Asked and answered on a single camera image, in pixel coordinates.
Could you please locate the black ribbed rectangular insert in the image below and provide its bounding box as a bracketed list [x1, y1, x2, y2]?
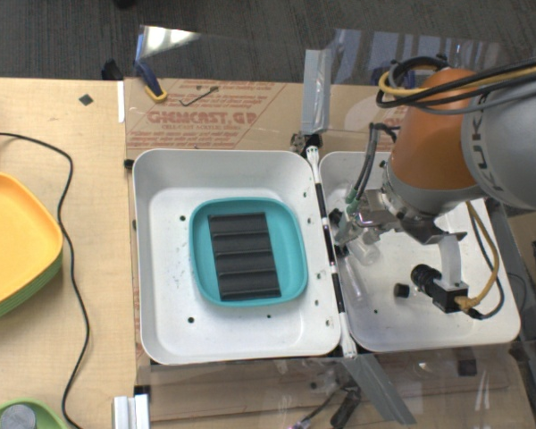
[206, 212, 283, 303]

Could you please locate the clear plastic bottle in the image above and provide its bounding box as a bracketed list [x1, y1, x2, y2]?
[348, 234, 381, 266]
[340, 257, 368, 304]

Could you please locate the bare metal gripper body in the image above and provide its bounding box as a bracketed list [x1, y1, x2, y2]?
[357, 188, 469, 246]

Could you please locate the teal plate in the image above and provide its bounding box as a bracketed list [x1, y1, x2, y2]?
[188, 197, 309, 308]

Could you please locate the yellow plate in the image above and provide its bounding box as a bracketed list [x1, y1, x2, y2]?
[0, 171, 65, 312]

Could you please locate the grey can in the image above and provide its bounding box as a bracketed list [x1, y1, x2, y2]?
[0, 403, 38, 429]

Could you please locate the brown cardboard board red print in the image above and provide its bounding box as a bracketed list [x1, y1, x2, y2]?
[123, 77, 522, 422]

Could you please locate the black hex key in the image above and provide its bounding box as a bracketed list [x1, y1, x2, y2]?
[179, 85, 221, 107]

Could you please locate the green plate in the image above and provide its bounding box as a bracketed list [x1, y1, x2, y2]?
[0, 248, 65, 324]
[0, 398, 69, 429]

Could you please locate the white plastic tray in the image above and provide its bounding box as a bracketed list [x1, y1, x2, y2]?
[318, 150, 522, 354]
[131, 147, 343, 366]

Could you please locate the black cylinder on white bracket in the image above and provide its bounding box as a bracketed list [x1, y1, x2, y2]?
[410, 233, 471, 315]

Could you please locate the thin black and white rod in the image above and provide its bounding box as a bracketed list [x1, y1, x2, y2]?
[305, 146, 358, 359]

